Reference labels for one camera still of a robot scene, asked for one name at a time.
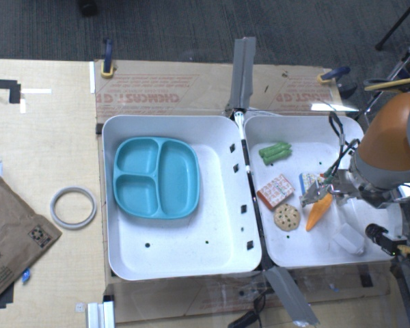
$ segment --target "white cable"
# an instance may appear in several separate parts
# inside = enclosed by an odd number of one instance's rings
[[[78,192],[78,193],[82,193],[84,195],[86,195],[88,197],[88,199],[91,201],[92,203],[92,211],[91,214],[89,215],[89,217],[87,217],[85,220],[83,220],[82,222],[78,222],[78,223],[68,223],[68,222],[64,222],[62,221],[57,215],[56,215],[56,211],[55,211],[55,205],[56,202],[58,201],[58,199],[60,197],[62,197],[64,194],[66,193],[70,193],[70,192]],[[87,224],[89,224],[91,222],[91,220],[96,216],[96,211],[97,211],[97,201],[96,198],[93,196],[93,194],[86,189],[85,187],[80,187],[80,186],[69,186],[69,187],[65,187],[63,189],[60,189],[52,198],[51,202],[50,202],[50,213],[52,215],[53,220],[55,221],[55,223],[57,223],[59,226],[66,228],[68,230],[78,230],[79,228],[82,228],[83,226],[86,226]]]

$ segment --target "blue plate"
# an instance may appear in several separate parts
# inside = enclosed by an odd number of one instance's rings
[[[166,137],[135,137],[115,154],[114,197],[126,213],[177,219],[199,202],[199,164],[193,148]]]

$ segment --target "white plastic tray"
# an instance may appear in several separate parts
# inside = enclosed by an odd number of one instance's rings
[[[344,125],[345,140],[350,142],[363,137],[363,131],[356,121],[348,117],[340,117],[340,120]],[[375,209],[355,198],[341,207],[334,202],[318,224],[309,232],[305,231],[311,205],[302,208],[299,202],[299,174],[325,172],[339,152],[339,139],[327,116],[254,116],[245,122],[245,135],[256,190],[283,174],[295,188],[295,192],[283,202],[296,206],[301,212],[299,227],[285,232],[274,224],[273,212],[259,200],[266,247],[274,263],[297,268],[390,259],[364,232],[369,223],[377,223],[387,228],[392,236],[402,234],[402,216],[397,205],[387,210]],[[273,166],[266,166],[258,151],[277,141],[292,144],[292,154]],[[346,169],[348,166],[349,156],[346,156],[340,168]],[[332,239],[344,223],[349,223],[364,236],[365,252],[362,255],[350,254]]]
[[[195,150],[200,198],[189,216],[146,219],[117,206],[112,187],[115,152],[124,140],[142,136],[179,139]],[[106,121],[102,140],[108,255],[116,275],[141,280],[246,273],[259,265],[258,228],[235,123],[216,115],[119,115]]]

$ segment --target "orange carrot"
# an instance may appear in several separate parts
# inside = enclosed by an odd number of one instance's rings
[[[315,202],[312,206],[312,209],[308,215],[307,225],[305,229],[310,231],[314,225],[318,223],[320,218],[327,212],[331,203],[333,202],[333,195],[327,193],[324,198]]]

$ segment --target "wooden table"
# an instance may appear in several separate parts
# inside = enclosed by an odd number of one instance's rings
[[[51,90],[51,94],[25,94],[25,113],[20,105],[8,102],[8,90],[0,90],[3,178],[50,220],[53,195],[70,185],[89,189],[98,200],[98,210],[102,209],[90,65],[0,59],[0,79],[17,80],[22,89]],[[57,205],[58,215],[69,222],[80,221],[89,212],[90,204],[81,195],[64,196]],[[82,308],[101,302],[105,290],[101,213],[81,230],[61,230],[61,238],[31,267],[30,280],[15,282],[14,302],[0,309],[0,327],[85,327]],[[386,278],[386,295],[318,302],[312,305],[314,313],[324,327],[408,327],[396,281],[388,271]],[[226,327],[241,314],[171,318],[121,327]],[[267,327],[295,327],[283,307],[266,310],[262,320]]]

